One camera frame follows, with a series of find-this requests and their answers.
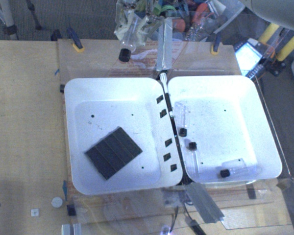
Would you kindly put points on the clear plastic bottle black cap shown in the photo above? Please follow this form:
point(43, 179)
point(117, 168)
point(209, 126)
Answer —
point(192, 145)
point(183, 132)
point(225, 173)
point(124, 55)

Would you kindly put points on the clear plastic bin of toys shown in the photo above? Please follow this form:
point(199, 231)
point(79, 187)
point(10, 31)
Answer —
point(203, 11)

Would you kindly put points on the thin black and white rod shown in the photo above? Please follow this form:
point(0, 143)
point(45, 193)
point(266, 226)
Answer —
point(167, 99)

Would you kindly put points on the white plastic tray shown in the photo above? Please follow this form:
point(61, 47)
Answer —
point(223, 131)
point(112, 94)

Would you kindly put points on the dark grey ribbed square panel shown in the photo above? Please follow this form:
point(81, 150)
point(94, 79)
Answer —
point(114, 153)

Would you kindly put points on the white round disc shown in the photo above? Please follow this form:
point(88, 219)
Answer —
point(56, 202)

